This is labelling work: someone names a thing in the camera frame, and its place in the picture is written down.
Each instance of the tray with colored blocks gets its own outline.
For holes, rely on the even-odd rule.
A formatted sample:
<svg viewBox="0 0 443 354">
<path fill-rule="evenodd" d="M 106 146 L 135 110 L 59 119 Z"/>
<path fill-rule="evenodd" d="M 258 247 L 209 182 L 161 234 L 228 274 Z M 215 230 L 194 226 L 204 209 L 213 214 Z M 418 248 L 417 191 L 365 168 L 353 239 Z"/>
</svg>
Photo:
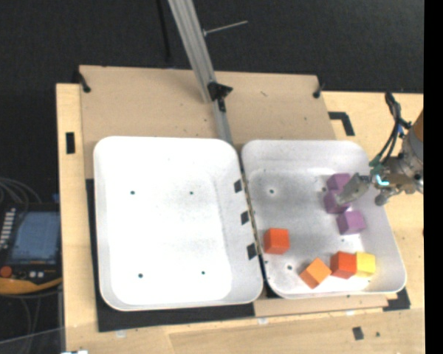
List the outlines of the tray with colored blocks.
<svg viewBox="0 0 443 354">
<path fill-rule="evenodd" d="M 405 267 L 378 193 L 338 206 L 354 173 L 368 174 L 349 141 L 255 140 L 241 157 L 262 263 L 286 299 L 400 291 Z"/>
</svg>

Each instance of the orange block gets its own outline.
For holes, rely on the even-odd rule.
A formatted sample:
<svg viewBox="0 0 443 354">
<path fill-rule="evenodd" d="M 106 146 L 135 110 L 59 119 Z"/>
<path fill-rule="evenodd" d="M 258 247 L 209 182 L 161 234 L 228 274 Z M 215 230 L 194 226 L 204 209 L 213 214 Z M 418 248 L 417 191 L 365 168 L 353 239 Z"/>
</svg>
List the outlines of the orange block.
<svg viewBox="0 0 443 354">
<path fill-rule="evenodd" d="M 317 257 L 299 274 L 299 277 L 302 278 L 310 288 L 315 288 L 331 273 L 332 270 Z"/>
<path fill-rule="evenodd" d="M 356 255 L 338 251 L 330 258 L 330 269 L 332 270 L 332 275 L 335 277 L 345 280 L 351 278 L 357 271 Z"/>
<path fill-rule="evenodd" d="M 285 228 L 269 228 L 264 234 L 264 252 L 283 254 L 290 248 L 289 230 Z"/>
</svg>

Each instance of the cube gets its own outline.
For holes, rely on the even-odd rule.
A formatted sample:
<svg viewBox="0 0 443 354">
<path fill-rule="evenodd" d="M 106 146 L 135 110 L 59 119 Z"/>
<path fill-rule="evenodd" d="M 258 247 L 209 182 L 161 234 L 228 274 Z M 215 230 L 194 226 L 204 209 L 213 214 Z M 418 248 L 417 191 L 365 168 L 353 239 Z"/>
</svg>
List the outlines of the cube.
<svg viewBox="0 0 443 354">
<path fill-rule="evenodd" d="M 302 278 L 310 288 L 316 288 L 331 273 L 332 270 L 317 257 L 299 274 L 299 277 Z"/>
<path fill-rule="evenodd" d="M 376 272 L 376 256 L 364 251 L 356 252 L 357 277 L 370 277 Z"/>
<path fill-rule="evenodd" d="M 289 230 L 285 228 L 269 228 L 264 234 L 264 252 L 283 254 L 290 248 Z"/>
<path fill-rule="evenodd" d="M 351 176 L 348 173 L 335 173 L 326 180 L 326 187 L 328 187 L 328 190 L 341 191 L 350 179 Z"/>
<path fill-rule="evenodd" d="M 337 217 L 337 225 L 342 235 L 352 235 L 366 228 L 361 211 L 345 211 Z"/>
<path fill-rule="evenodd" d="M 341 214 L 342 212 L 345 212 L 350 206 L 351 203 L 339 205 L 336 202 L 336 199 L 334 196 L 338 194 L 340 191 L 338 190 L 330 190 L 328 191 L 325 196 L 323 197 L 323 203 L 325 205 L 325 210 L 329 214 Z"/>
<path fill-rule="evenodd" d="M 338 251 L 330 257 L 330 269 L 333 277 L 348 280 L 357 272 L 356 255 Z"/>
</svg>

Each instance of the empty white tray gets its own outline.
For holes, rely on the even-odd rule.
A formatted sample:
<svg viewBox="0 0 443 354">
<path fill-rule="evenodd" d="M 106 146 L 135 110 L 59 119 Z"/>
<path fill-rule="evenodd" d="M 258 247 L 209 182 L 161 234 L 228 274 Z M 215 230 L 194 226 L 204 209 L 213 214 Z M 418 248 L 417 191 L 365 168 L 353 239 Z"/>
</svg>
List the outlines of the empty white tray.
<svg viewBox="0 0 443 354">
<path fill-rule="evenodd" d="M 111 307 L 257 299 L 263 278 L 232 146 L 111 136 L 95 146 L 94 169 L 100 291 Z"/>
<path fill-rule="evenodd" d="M 336 215 L 326 212 L 323 196 L 326 180 L 334 173 L 369 174 L 364 150 L 349 141 L 256 140 L 241 154 L 255 227 L 264 251 L 263 236 L 271 227 L 289 230 L 290 250 L 263 253 L 267 282 L 279 296 L 298 299 L 340 294 L 394 293 L 406 281 L 405 267 L 383 206 L 374 203 L 378 190 L 354 201 L 366 228 L 341 235 Z M 313 259 L 327 266 L 337 251 L 366 251 L 376 256 L 376 273 L 349 280 L 329 276 L 311 289 L 299 277 Z"/>
</svg>

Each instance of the emergency stop button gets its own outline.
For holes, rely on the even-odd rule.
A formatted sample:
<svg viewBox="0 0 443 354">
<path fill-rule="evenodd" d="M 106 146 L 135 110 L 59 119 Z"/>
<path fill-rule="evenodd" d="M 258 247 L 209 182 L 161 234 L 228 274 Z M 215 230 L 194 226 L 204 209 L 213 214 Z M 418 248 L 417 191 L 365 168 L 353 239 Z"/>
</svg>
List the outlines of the emergency stop button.
<svg viewBox="0 0 443 354">
<path fill-rule="evenodd" d="M 0 268 L 0 277 L 2 278 L 10 278 L 13 274 L 13 270 L 9 266 L 2 266 Z"/>
</svg>

